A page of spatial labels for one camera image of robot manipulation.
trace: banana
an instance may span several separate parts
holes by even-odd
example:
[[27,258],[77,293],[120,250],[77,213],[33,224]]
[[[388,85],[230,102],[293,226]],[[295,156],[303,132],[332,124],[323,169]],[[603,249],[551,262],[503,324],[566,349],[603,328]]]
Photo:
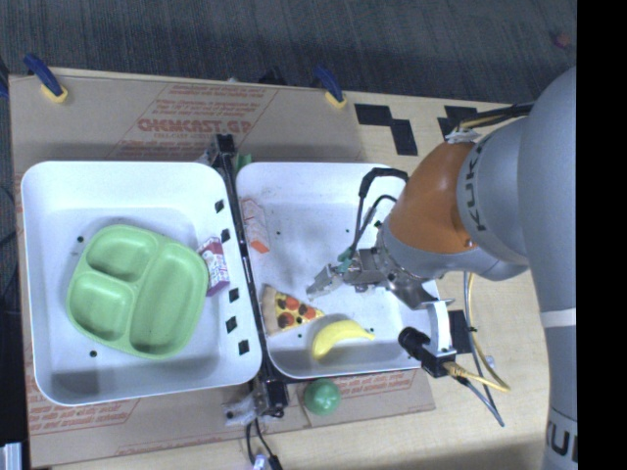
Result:
[[320,360],[335,346],[336,343],[350,338],[374,339],[374,334],[367,332],[355,320],[345,319],[332,322],[320,329],[312,343],[312,356]]

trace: toy pizza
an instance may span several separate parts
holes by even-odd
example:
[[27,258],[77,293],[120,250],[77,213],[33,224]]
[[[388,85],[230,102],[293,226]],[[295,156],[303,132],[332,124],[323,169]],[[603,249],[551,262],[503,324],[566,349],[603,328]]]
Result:
[[280,331],[296,329],[324,315],[322,310],[315,306],[281,293],[268,285],[264,287],[262,294],[262,314],[269,336]]

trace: green plastic tray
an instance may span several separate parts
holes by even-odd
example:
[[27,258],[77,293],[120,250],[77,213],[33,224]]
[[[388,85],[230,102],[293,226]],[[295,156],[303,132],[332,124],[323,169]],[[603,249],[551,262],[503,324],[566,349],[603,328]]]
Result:
[[85,246],[66,298],[74,326],[93,340],[147,358],[189,342],[209,272],[195,251],[136,226],[117,224]]

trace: green ball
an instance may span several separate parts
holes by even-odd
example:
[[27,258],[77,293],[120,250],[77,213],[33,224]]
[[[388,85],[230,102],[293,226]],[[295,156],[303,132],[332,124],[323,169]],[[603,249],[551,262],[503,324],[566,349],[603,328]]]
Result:
[[305,388],[305,407],[313,414],[331,414],[340,404],[340,389],[328,379],[315,380]]

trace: white tray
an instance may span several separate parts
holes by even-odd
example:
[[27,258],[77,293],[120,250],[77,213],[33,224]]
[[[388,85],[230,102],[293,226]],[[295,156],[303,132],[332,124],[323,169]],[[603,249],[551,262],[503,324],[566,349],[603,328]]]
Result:
[[[353,241],[362,178],[378,164],[254,163],[237,175],[237,193],[253,199],[265,213],[270,251],[249,249],[257,297],[264,284],[307,301],[306,288],[327,263]],[[395,177],[374,179],[366,197],[363,215],[382,194],[398,197],[405,183]],[[372,224],[383,220],[393,203],[381,201]],[[369,226],[360,248],[374,245],[376,228]],[[435,282],[425,284],[438,297]],[[381,372],[420,367],[398,344],[399,333],[412,326],[430,334],[427,311],[411,310],[382,288],[358,294],[344,285],[316,298],[313,305],[325,316],[299,330],[267,338],[268,354],[279,371],[295,379]],[[317,362],[311,346],[317,330],[331,319],[348,317],[370,329],[375,339],[340,343],[333,360]]]
[[[258,373],[258,331],[226,189],[215,170],[194,163],[46,162],[25,174],[22,196],[34,376],[48,399],[78,405],[147,397],[242,384]],[[66,314],[82,249],[101,228],[117,223],[157,231],[193,249],[230,232],[223,243],[230,286],[206,298],[190,342],[171,358],[99,345]],[[229,290],[235,288],[232,302]],[[233,317],[237,325],[227,332]]]

